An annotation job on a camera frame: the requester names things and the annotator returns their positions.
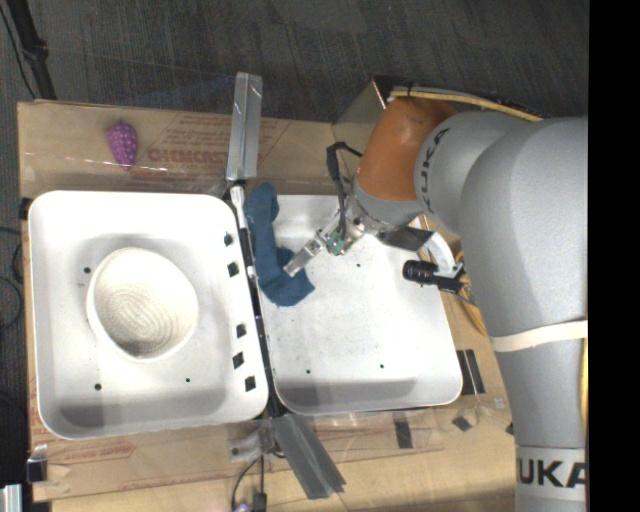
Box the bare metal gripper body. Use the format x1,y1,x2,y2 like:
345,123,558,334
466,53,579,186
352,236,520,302
314,214,380,257

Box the blue cloth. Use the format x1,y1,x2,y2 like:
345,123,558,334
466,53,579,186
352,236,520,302
242,181,317,308

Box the white plastic tray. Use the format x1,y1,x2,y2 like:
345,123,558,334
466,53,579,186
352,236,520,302
27,189,270,442
253,193,464,417

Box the white woven hat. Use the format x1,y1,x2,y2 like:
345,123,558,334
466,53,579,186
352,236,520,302
85,246,200,361

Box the purple grapes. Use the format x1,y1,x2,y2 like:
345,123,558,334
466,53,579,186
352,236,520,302
105,119,140,173

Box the brown cardboard board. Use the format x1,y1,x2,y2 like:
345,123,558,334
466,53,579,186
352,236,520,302
16,99,517,512

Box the black cylinder on white bracket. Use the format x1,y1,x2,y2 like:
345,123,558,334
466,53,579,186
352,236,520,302
401,231,467,295

